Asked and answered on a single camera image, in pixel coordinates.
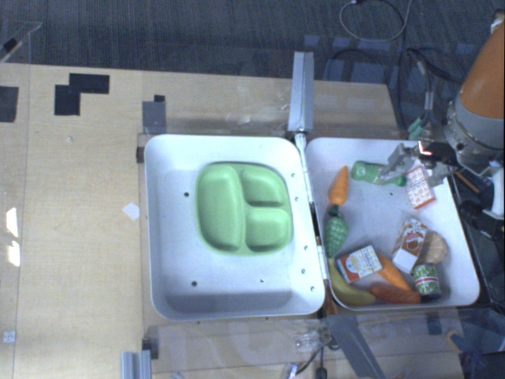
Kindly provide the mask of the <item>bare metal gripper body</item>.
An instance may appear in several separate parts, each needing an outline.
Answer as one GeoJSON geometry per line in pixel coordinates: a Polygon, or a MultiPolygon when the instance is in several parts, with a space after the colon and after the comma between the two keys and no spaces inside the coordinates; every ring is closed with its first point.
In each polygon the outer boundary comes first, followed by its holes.
{"type": "Polygon", "coordinates": [[[470,144],[446,141],[419,140],[421,158],[434,160],[451,167],[464,168],[474,174],[483,174],[490,168],[493,157],[470,144]]]}

